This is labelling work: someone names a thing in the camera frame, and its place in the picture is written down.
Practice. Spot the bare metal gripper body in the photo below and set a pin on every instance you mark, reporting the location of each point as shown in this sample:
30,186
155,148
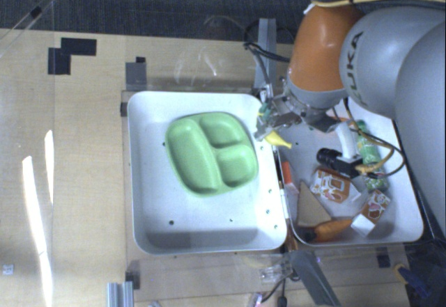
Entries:
285,114

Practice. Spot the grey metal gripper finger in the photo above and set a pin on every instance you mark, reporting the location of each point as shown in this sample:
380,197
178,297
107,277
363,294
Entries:
274,128
260,131

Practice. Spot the yellow banana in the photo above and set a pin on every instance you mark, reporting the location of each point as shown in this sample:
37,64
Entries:
278,141

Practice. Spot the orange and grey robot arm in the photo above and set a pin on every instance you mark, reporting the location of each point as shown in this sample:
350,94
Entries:
383,55

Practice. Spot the red and white stick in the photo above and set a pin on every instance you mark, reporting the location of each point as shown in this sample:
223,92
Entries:
286,173

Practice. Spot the green divided plate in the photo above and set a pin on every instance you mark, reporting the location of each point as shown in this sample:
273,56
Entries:
209,154

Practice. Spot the thin black and white rod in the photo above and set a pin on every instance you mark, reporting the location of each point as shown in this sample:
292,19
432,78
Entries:
283,201

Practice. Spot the orange and white carton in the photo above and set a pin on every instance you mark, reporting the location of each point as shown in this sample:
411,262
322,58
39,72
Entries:
331,185
373,210

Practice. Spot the brown bread slice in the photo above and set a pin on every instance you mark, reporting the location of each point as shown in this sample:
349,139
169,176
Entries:
310,210

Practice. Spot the green bottle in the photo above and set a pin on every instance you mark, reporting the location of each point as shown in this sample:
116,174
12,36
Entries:
370,152

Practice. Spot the white plastic tray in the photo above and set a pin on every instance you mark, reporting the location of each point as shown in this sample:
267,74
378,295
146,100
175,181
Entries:
400,215
209,225

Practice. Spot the orange carrot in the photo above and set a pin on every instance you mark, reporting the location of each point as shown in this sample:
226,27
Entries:
331,229

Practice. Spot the black cylinder on white bracket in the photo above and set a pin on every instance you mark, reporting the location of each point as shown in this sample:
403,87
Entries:
345,161

